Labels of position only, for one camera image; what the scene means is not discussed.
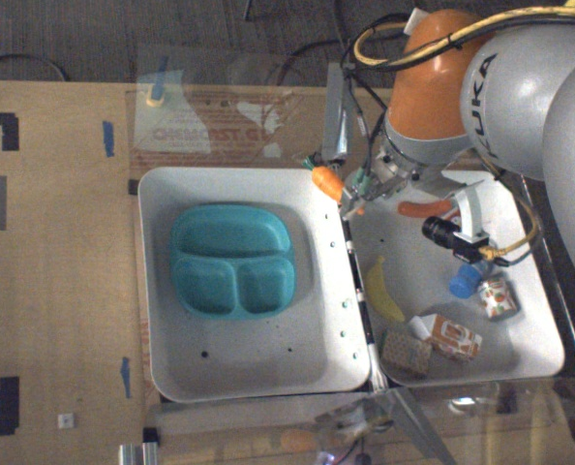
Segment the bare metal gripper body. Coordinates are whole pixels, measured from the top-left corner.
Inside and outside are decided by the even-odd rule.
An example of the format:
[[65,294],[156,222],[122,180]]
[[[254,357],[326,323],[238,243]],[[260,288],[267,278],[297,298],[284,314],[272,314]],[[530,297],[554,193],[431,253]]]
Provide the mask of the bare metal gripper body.
[[352,177],[352,189],[367,202],[390,198],[402,191],[412,177],[419,176],[419,164],[392,147],[382,146],[370,154]]

